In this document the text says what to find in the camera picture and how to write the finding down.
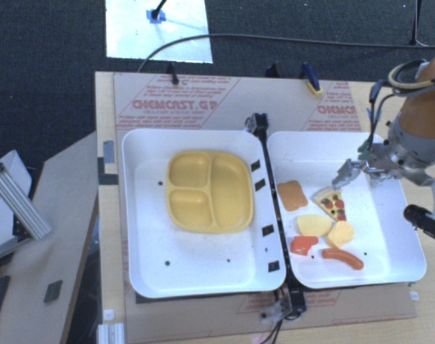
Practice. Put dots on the yellow divided plate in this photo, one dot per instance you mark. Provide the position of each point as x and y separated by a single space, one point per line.
224 192

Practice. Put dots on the thin black and white rod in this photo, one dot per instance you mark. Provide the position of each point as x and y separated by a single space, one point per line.
273 195

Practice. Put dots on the brown toast slice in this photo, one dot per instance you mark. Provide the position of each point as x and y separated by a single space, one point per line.
291 195

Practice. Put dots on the yellow smooth potato chip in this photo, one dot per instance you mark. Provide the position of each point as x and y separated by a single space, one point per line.
313 225

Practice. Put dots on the pizza slice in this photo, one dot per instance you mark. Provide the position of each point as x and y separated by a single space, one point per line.
332 201

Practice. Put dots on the red-orange toy food piece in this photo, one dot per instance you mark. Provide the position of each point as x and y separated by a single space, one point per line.
302 245

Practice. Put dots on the orange-red sausage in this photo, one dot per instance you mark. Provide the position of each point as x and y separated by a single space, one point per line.
344 257

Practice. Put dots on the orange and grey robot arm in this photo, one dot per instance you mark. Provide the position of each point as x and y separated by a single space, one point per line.
423 120

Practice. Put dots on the brown cardboard board red print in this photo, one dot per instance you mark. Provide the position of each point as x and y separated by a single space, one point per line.
188 99

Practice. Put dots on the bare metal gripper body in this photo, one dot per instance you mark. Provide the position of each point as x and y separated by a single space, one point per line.
392 163

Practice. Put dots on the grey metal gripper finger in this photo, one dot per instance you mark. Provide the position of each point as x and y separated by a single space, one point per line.
377 182
347 172

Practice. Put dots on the black cylinder on white bracket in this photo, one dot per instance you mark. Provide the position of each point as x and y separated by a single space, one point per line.
423 218

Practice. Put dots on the white plastic tray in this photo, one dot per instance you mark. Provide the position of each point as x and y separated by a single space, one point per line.
382 228
188 260

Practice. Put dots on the yellow ridged potato chip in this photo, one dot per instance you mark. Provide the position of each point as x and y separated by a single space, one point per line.
340 234

